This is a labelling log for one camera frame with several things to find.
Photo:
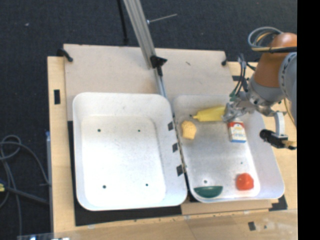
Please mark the dark green bowl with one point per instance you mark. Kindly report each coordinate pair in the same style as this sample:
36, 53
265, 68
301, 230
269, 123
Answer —
208, 191

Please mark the black cylinder on white bracket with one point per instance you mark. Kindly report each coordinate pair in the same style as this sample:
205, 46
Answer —
273, 137

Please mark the white red blue carton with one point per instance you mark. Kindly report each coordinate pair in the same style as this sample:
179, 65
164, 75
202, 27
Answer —
237, 132

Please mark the red toy tomato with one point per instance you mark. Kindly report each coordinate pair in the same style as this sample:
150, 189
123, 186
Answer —
245, 181

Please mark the pale cardboard board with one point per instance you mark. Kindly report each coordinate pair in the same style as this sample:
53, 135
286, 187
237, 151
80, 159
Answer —
112, 69

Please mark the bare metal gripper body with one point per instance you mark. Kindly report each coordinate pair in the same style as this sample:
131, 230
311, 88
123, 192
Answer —
252, 105

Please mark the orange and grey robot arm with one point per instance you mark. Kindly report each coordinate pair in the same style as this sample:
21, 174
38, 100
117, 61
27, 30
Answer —
272, 64

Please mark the yellow toy bread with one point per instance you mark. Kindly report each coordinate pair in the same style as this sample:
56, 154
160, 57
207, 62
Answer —
188, 129

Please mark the yellow mustard bottle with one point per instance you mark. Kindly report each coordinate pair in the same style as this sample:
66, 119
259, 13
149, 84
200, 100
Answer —
208, 114

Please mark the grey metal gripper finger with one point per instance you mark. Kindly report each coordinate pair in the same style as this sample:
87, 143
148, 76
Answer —
232, 117
231, 107

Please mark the thin black and white rod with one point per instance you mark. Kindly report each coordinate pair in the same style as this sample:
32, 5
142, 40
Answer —
180, 146

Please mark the white plastic tray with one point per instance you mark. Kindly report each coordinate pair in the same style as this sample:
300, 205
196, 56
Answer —
122, 159
215, 156

